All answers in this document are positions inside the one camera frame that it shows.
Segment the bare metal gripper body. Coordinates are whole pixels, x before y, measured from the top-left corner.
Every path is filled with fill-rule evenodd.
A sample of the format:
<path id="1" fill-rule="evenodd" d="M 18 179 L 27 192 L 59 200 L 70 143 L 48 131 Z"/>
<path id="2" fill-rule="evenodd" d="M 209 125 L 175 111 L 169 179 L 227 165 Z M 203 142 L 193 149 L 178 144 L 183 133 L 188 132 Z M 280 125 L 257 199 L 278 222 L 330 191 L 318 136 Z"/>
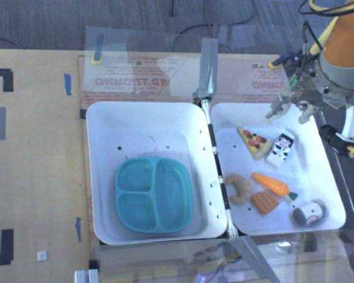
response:
<path id="1" fill-rule="evenodd" d="M 296 104 L 335 109 L 354 106 L 354 91 L 336 87 L 325 78 L 294 75 L 290 78 L 290 91 L 291 100 Z"/>

